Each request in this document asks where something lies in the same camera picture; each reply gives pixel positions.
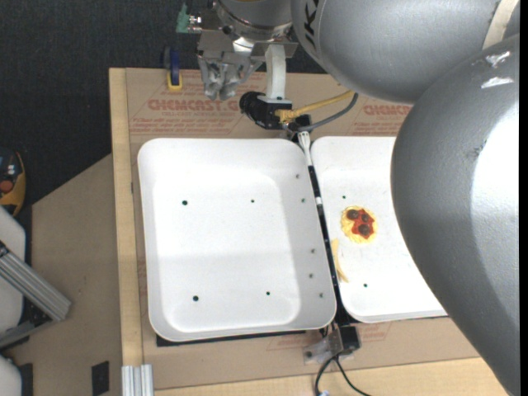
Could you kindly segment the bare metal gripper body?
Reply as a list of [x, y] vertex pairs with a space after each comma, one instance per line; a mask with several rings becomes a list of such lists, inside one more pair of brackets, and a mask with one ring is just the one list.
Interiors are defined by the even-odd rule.
[[215, 2], [196, 17], [198, 55], [222, 63], [263, 62], [269, 48], [281, 47], [287, 59], [293, 57], [298, 43], [291, 37], [291, 23], [275, 21], [270, 13], [260, 8], [243, 15]]

